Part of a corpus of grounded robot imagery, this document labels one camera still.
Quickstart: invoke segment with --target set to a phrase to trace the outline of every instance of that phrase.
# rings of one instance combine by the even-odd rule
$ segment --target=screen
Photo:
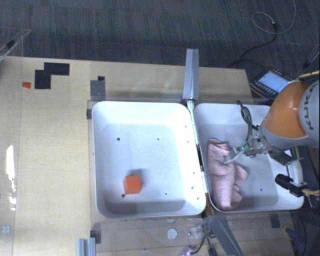
[[[280,75],[268,71],[263,77],[258,80],[261,84],[268,86],[270,89],[280,93],[283,88],[285,88],[289,81]]]

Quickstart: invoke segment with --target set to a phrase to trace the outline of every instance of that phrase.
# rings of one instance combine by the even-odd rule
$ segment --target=orange square
[[[31,89],[31,83],[30,82],[22,82],[22,87],[26,89]]]
[[[141,190],[141,181],[139,175],[126,176],[123,181],[124,193],[137,194]]]

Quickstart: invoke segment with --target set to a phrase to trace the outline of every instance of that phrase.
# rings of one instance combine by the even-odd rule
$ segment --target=white cable
[[[297,7],[296,7],[296,3],[295,3],[295,0],[292,0],[293,1],[293,6],[294,6],[294,16],[293,16],[293,20],[292,20],[292,23],[290,25],[290,27],[285,30],[285,31],[282,31],[282,32],[272,32],[272,31],[268,31],[268,30],[265,30],[264,28],[260,27],[254,20],[254,16],[257,15],[257,14],[262,14],[262,15],[265,15],[267,16],[271,21],[272,21],[272,24],[275,24],[276,22],[271,18],[270,15],[266,14],[265,12],[261,12],[261,11],[256,11],[254,14],[252,14],[251,16],[251,20],[253,22],[253,24],[260,30],[266,32],[266,33],[269,33],[269,34],[274,34],[274,35],[281,35],[281,34],[284,34],[286,32],[288,32],[290,29],[292,29],[292,27],[294,26],[294,23],[295,23],[295,20],[296,20],[296,14],[297,14]]]

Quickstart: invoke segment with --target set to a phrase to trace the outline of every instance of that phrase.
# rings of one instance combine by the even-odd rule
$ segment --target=towel
[[[236,209],[243,197],[240,187],[245,183],[248,173],[233,162],[224,164],[229,153],[228,144],[215,138],[208,141],[207,166],[211,182],[211,198],[216,207],[223,211]]]

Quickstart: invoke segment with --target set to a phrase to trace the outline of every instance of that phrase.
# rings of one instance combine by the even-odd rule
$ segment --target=metal bracket
[[[187,49],[182,103],[199,98],[199,50]]]
[[[96,239],[91,237],[89,239],[79,238],[76,242],[77,256],[96,256]]]

